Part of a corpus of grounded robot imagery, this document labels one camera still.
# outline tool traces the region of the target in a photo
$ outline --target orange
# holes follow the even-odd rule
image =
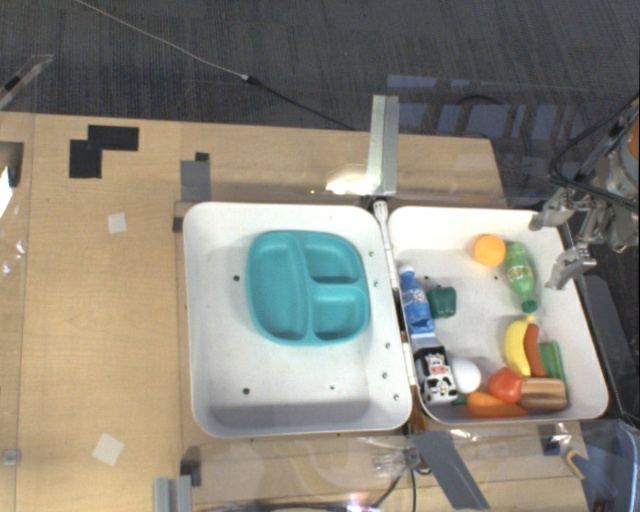
[[[495,235],[482,235],[473,244],[473,257],[478,263],[488,267],[497,267],[504,260],[507,247]]]

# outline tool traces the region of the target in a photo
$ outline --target wire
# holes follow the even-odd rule
[[[177,44],[172,43],[171,41],[167,41],[166,39],[163,39],[162,37],[156,36],[155,34],[152,34],[151,32],[147,32],[146,30],[141,29],[140,27],[136,27],[135,25],[132,25],[131,23],[127,23],[126,21],[124,21],[123,19],[118,18],[117,16],[114,16],[112,14],[109,14],[107,11],[103,11],[102,9],[100,9],[99,7],[96,7],[95,5],[89,4],[83,0],[72,0],[74,2],[76,2],[77,4],[80,5],[84,5],[85,7],[91,9],[92,11],[95,11],[99,14],[101,14],[102,16],[106,16],[107,18],[109,18],[110,20],[115,21],[116,23],[119,23],[120,25],[123,25],[127,28],[130,28],[131,30],[138,32],[144,36],[150,37],[151,39],[158,41],[159,43],[162,43],[166,46],[169,46],[170,48],[173,48],[174,50],[179,51],[180,53],[183,53],[184,55],[186,55],[187,57],[191,57],[193,60],[196,60],[202,64],[205,64],[206,66],[210,66],[212,68],[215,68],[219,71],[222,71],[223,73],[227,73],[229,75],[233,75],[236,76],[244,81],[247,81],[249,76],[245,75],[243,73],[239,73],[238,71],[234,71],[233,69],[229,69],[226,68],[224,66],[220,66],[219,64],[215,64],[209,60],[203,59],[202,57],[199,57],[198,55],[191,53],[189,50],[185,50],[184,48],[182,48],[181,46],[178,46]]]
[[[283,101],[286,101],[287,103],[290,103],[291,105],[301,108],[303,110],[306,110],[307,112],[311,112],[312,114],[315,114],[318,117],[321,117],[331,123],[337,124],[338,126],[342,126],[343,128],[347,129],[347,130],[352,130],[355,131],[355,128],[353,126],[349,126],[348,124],[343,123],[342,121],[338,121],[337,119],[334,119],[333,117],[330,117],[326,114],[323,114],[322,112],[311,108],[307,105],[303,105],[302,103],[297,102],[296,100],[293,100],[291,98],[288,98],[287,96],[285,96],[284,94],[276,91],[275,89],[269,87],[268,85],[263,84],[260,80],[258,80],[257,78],[253,77],[253,76],[249,76],[247,77],[247,83],[250,85],[257,85],[258,87],[264,89],[265,91],[269,92],[270,94],[273,94],[275,97],[280,98]]]
[[[318,117],[321,117],[322,119],[325,119],[326,121],[329,121],[331,123],[334,123],[338,126],[341,126],[342,128],[345,128],[347,130],[352,130],[355,131],[355,128],[353,128],[352,126],[349,126],[348,124],[343,123],[342,121],[339,121],[337,119],[334,119],[331,116],[328,116],[326,114],[323,114],[322,112],[320,112],[319,110],[316,110],[312,107],[309,107],[307,105],[304,105],[292,98],[289,98],[287,96],[285,96],[284,94],[276,91],[275,89],[273,89],[272,87],[269,87],[268,85],[262,83],[259,79],[257,79],[256,77],[253,77],[247,73],[241,73],[239,71],[235,71],[231,68],[227,68],[225,66],[221,66],[220,64],[216,64],[214,62],[211,62],[210,60],[207,59],[203,59],[202,57],[200,57],[199,55],[196,55],[195,53],[190,52],[189,50],[186,50],[185,48],[178,46],[175,43],[172,43],[171,41],[168,41],[167,39],[164,39],[160,36],[157,36],[155,34],[152,34],[151,32],[147,32],[146,30],[141,29],[140,27],[137,27],[135,25],[132,25],[131,23],[126,22],[125,20],[118,18],[117,16],[114,16],[113,14],[108,13],[107,11],[104,11],[102,9],[100,9],[99,7],[96,7],[95,5],[92,5],[88,2],[85,2],[84,0],[72,0],[73,2],[76,2],[77,4],[83,5],[84,7],[87,7],[88,9],[91,9],[92,11],[97,12],[98,14],[105,16],[107,18],[109,18],[112,21],[115,21],[116,23],[119,23],[120,25],[127,27],[131,30],[133,30],[134,32],[138,32],[139,34],[142,34],[146,37],[149,37],[151,39],[153,39],[154,41],[158,41],[159,43],[164,44],[165,46],[168,46],[170,48],[173,48],[174,50],[182,53],[183,55],[186,55],[187,57],[190,57],[191,59],[200,62],[201,64],[204,64],[205,66],[209,66],[212,67],[214,69],[217,69],[218,71],[222,71],[223,73],[227,73],[229,75],[233,75],[237,78],[240,78],[243,82],[249,84],[249,85],[256,85],[258,87],[260,87],[261,89],[264,89],[266,92],[268,92],[269,94],[272,94],[273,96],[297,107],[300,108],[302,110],[306,110],[307,112],[310,112]]]
[[[551,183],[555,185],[560,185],[567,188],[572,188],[574,190],[579,190],[591,196],[598,197],[610,203],[621,206],[622,208],[626,208],[627,210],[630,210],[632,212],[637,212],[638,205],[635,204],[633,201],[620,197],[606,190],[598,189],[586,183],[576,181],[575,179],[567,178],[564,174],[562,174],[559,167],[559,163],[562,160],[562,158],[569,152],[569,150],[571,150],[572,148],[577,146],[580,142],[582,142],[584,139],[586,139],[593,133],[597,132],[598,130],[601,130],[602,128],[607,126],[609,123],[611,123],[611,121],[613,121],[618,116],[620,116],[629,107],[629,105],[638,97],[639,94],[640,92],[636,92],[631,98],[626,100],[624,104],[622,104],[622,106],[619,107],[611,116],[583,130],[581,133],[579,133],[572,139],[569,139],[569,141],[562,147],[562,149],[558,151],[556,156],[554,156],[549,162],[549,171],[550,171],[549,174],[551,175],[549,178],[549,181],[551,181]]]
[[[373,502],[373,505],[371,505],[372,508],[378,508],[380,505],[382,505],[382,503],[384,502],[384,500],[386,500],[389,495],[396,490],[396,487],[398,486],[398,482],[402,479],[402,475],[404,473],[402,473],[400,476],[398,476],[398,478],[396,478],[391,485],[389,486],[389,488],[384,492],[384,494],[382,496],[380,496],[376,501]]]
[[[291,510],[294,508],[306,508],[310,510],[324,510],[324,511],[333,511],[340,510],[341,508],[346,509],[343,505],[331,505],[331,504],[322,504],[322,503],[283,503],[282,505],[272,505],[269,508],[265,509],[269,512],[277,512],[278,510]]]
[[[461,96],[456,100],[456,102],[454,103],[454,106],[459,107],[463,103],[466,103],[467,101],[470,101],[470,100],[483,100],[489,103],[493,103],[494,105],[509,106],[504,101],[500,101],[498,98],[494,98],[493,96],[489,96],[488,94],[465,94],[464,96]],[[508,115],[511,118],[511,121],[513,122],[513,124],[515,125],[516,116],[514,115],[513,112],[511,112],[511,108],[509,108],[508,110]],[[522,123],[520,123],[520,125],[518,126],[518,135],[520,136],[520,140],[522,141],[522,145],[524,146],[525,156],[532,156],[533,151],[531,149],[531,143],[529,139],[525,137],[524,132],[522,131]]]
[[[416,488],[416,476],[413,474],[413,470],[409,470],[409,476],[411,476],[411,495],[412,495],[412,505],[411,511],[416,512],[418,505],[418,489]]]

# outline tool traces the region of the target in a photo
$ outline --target banana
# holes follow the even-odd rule
[[[533,322],[533,315],[511,322],[504,335],[504,355],[507,366],[523,377],[531,376],[531,367],[524,350],[524,335],[527,326]]]

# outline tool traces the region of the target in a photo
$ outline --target carrot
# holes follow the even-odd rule
[[[524,353],[529,361],[529,367],[531,368],[531,375],[534,377],[546,377],[547,372],[544,369],[540,354],[538,353],[538,334],[540,329],[536,324],[527,325],[527,330],[524,334]]]
[[[516,404],[508,404],[482,391],[474,391],[467,397],[469,412],[479,418],[508,418],[526,416],[527,410]]]

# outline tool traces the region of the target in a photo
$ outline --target egg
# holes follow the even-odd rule
[[[480,369],[473,361],[453,357],[449,362],[449,366],[451,367],[453,378],[456,381],[456,386],[460,393],[468,395],[480,387],[482,375],[480,374]]]

